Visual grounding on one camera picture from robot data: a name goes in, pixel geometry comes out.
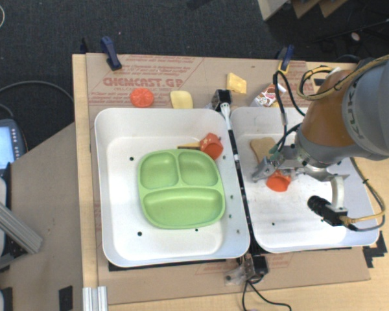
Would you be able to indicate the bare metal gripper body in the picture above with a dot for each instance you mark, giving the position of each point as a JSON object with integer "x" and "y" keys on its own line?
{"x": 290, "y": 160}

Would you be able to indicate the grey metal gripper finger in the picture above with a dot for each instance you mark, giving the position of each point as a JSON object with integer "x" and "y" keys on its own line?
{"x": 296, "y": 173}
{"x": 264, "y": 168}

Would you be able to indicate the orange toy cup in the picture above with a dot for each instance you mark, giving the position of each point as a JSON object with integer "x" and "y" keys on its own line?
{"x": 278, "y": 182}

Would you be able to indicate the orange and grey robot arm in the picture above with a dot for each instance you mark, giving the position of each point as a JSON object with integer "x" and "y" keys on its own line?
{"x": 350, "y": 122}

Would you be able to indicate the brown bread slice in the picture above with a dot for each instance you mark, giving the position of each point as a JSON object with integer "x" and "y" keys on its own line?
{"x": 260, "y": 147}

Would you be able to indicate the thin black and white rod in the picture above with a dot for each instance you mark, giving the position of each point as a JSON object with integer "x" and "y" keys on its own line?
{"x": 234, "y": 144}

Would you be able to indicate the white plastic tray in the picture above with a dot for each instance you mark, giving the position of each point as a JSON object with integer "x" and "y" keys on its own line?
{"x": 288, "y": 219}
{"x": 120, "y": 206}

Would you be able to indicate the orange cup with star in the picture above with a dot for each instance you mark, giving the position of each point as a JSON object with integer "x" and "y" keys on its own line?
{"x": 212, "y": 146}

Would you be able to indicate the white and red packet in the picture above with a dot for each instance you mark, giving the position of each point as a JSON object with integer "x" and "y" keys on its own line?
{"x": 265, "y": 98}

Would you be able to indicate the yellow cracker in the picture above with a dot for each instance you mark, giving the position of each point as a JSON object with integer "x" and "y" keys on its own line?
{"x": 189, "y": 146}

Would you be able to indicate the green divided plate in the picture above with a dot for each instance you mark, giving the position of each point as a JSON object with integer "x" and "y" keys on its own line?
{"x": 181, "y": 202}

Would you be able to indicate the yellow cheese wedge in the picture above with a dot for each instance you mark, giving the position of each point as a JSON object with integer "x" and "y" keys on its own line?
{"x": 236, "y": 83}

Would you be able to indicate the pale yellow butter block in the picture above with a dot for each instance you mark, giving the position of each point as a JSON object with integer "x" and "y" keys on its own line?
{"x": 181, "y": 99}

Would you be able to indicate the orange round slice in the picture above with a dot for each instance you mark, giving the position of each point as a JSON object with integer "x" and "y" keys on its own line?
{"x": 142, "y": 97}

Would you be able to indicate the brown cardboard board red print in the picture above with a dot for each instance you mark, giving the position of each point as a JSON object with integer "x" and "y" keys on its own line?
{"x": 168, "y": 287}

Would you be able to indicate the black cylinder on white bracket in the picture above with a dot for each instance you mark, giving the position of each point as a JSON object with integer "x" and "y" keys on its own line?
{"x": 327, "y": 210}

